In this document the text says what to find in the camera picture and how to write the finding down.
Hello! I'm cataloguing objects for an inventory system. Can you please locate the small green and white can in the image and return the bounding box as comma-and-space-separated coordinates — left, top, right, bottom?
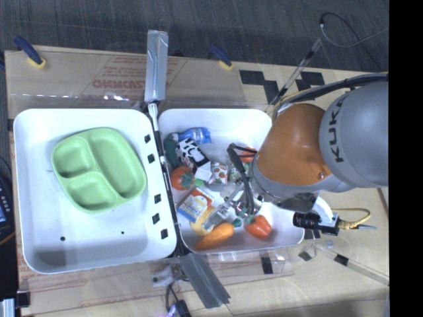
227, 161, 249, 182

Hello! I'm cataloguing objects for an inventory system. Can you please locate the small can tomato print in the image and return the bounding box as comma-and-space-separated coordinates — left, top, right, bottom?
208, 161, 229, 186

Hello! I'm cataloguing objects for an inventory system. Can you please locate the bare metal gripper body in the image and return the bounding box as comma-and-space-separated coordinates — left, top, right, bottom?
228, 180, 266, 218

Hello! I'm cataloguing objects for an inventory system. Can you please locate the blue and white bottle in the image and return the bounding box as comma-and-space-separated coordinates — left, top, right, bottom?
169, 127, 213, 145

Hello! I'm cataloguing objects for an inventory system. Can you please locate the yellow and blue packet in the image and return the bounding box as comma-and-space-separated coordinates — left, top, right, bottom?
176, 187, 214, 224

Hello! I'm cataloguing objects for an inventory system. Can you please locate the brown cardboard board red print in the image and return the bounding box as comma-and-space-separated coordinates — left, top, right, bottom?
3, 44, 389, 317

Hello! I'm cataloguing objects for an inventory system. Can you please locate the black and white cow carton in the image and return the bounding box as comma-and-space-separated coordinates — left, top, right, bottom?
175, 137, 213, 183

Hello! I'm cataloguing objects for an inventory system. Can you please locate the red toy tomato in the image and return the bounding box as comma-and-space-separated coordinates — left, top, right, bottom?
170, 166, 196, 192

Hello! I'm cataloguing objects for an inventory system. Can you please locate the black cylinder on white bracket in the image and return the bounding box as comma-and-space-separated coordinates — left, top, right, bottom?
292, 196, 342, 237

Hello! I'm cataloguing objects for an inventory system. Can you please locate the dark green toy vegetable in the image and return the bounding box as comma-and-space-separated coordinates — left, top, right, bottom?
163, 138, 180, 170

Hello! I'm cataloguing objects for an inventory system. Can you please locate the small orange toy food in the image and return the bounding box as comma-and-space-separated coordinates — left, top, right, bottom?
239, 147, 258, 164

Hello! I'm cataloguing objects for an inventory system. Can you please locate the orange carrot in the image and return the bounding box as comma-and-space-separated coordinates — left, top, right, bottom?
194, 219, 243, 252

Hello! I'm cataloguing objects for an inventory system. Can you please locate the orange bell pepper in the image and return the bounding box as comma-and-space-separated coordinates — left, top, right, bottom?
244, 214, 274, 240

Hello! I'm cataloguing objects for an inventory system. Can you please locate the white plastic tray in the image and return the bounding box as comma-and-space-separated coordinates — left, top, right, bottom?
13, 108, 178, 275
157, 108, 305, 255

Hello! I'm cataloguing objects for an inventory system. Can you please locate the green divided plate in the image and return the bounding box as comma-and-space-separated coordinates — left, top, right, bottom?
50, 127, 148, 215

